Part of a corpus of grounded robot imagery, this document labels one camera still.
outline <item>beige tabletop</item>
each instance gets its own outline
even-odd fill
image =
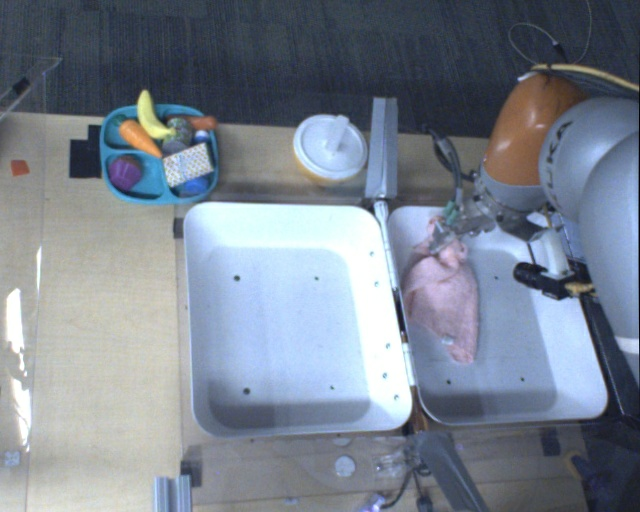
[[[24,122],[43,120],[25,116]],[[87,126],[100,123],[100,118],[46,116],[29,512],[151,510],[154,478],[177,476],[183,455],[176,209],[126,203],[102,180],[69,178],[69,141],[86,139]],[[298,199],[326,197],[296,173],[289,152],[293,129],[223,124],[217,134],[220,187],[226,183],[231,191],[225,199],[242,198],[243,180],[255,180],[267,166],[290,180]],[[476,167],[486,141],[453,140],[463,169]],[[400,195],[411,192],[423,202],[444,203],[451,177],[427,137],[400,137],[399,169],[413,176],[401,184]],[[281,191],[279,183],[259,192]],[[475,457],[473,474],[486,476],[479,486],[494,510],[518,510],[523,503],[528,510],[551,505],[582,510],[580,484],[561,460],[543,460],[535,449],[519,456],[517,464],[497,457],[495,467],[487,465],[482,450]],[[514,466],[520,469],[514,472]],[[278,471],[278,461],[269,467]],[[252,482],[236,485],[242,489]],[[448,510],[433,480],[428,487],[437,510]],[[196,510],[352,511],[366,496],[293,495]],[[415,510],[415,498],[412,487],[394,510]]]

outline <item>toy carrot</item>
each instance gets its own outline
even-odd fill
[[[157,158],[162,158],[162,151],[138,121],[122,116],[122,118],[116,119],[115,122],[118,125],[118,133],[131,147]]]
[[[194,130],[215,130],[218,127],[218,120],[213,116],[187,116],[182,114],[167,116],[167,120],[179,117],[189,121]]]

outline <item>blue plastic tray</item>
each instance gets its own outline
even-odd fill
[[[202,116],[202,112],[181,105],[159,104],[155,105],[158,118],[164,119],[169,115]],[[129,146],[118,133],[115,123],[117,116],[124,115],[127,118],[136,119],[137,107],[135,105],[122,107],[111,112],[103,121],[100,130],[100,161],[102,163],[102,175],[104,181],[113,194],[124,201],[140,204],[179,204],[193,203],[206,198],[218,182],[218,143],[215,133],[209,132],[211,141],[208,144],[210,156],[213,161],[213,172],[205,175],[208,187],[202,194],[180,197],[179,189],[170,188],[162,165],[162,160],[151,156],[144,151]],[[109,179],[109,164],[120,156],[131,155],[137,158],[142,166],[142,179],[134,187],[124,192],[116,188]]]

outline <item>patterned box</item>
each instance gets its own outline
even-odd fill
[[[213,172],[213,163],[206,142],[167,156],[162,159],[162,163],[167,183],[172,188]]]

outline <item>pink cloth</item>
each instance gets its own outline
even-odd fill
[[[478,285],[462,242],[456,239],[438,254],[429,251],[438,220],[444,222],[432,218],[427,239],[414,248],[420,259],[404,279],[404,306],[410,322],[434,332],[455,361],[468,364],[478,347]]]

